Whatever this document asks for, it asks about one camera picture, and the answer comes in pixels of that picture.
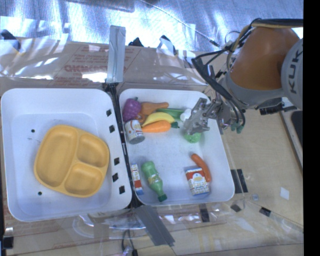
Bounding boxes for green pea pod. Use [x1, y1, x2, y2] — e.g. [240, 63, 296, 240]
[156, 108, 185, 121]

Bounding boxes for green lettuce piece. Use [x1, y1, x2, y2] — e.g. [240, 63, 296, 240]
[183, 132, 202, 144]

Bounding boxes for brown cardboard board red print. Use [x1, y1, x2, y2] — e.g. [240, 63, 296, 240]
[0, 40, 231, 250]

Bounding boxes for yellow divided plate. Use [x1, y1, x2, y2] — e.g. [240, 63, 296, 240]
[33, 124, 110, 198]

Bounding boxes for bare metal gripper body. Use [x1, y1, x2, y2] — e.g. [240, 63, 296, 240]
[205, 99, 232, 130]

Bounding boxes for orange sausage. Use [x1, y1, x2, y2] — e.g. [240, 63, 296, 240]
[190, 153, 212, 183]

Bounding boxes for brown chicken drumstick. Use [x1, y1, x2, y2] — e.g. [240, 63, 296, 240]
[139, 101, 170, 116]

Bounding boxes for black cylinder on white bracket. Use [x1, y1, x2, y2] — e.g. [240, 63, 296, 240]
[259, 103, 284, 116]

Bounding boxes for white plastic tray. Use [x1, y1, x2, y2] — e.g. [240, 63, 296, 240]
[0, 87, 133, 222]
[118, 88, 236, 207]

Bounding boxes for red and white carton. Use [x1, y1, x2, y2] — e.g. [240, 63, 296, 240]
[185, 166, 211, 197]

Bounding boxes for purple grapes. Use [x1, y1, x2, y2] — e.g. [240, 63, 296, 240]
[122, 98, 142, 123]

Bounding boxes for white and orange can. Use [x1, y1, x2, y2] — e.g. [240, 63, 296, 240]
[124, 119, 146, 145]

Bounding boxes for yellow banana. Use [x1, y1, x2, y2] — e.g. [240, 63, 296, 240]
[141, 111, 175, 128]

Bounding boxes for green plastic bottle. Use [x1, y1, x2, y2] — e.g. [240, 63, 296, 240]
[141, 161, 168, 203]

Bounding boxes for small white round object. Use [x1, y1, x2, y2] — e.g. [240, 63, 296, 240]
[180, 108, 193, 122]

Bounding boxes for slim red white blue carton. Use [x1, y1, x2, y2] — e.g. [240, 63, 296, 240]
[130, 163, 145, 196]

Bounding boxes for orange carrot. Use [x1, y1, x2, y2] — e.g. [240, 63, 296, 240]
[141, 119, 180, 133]

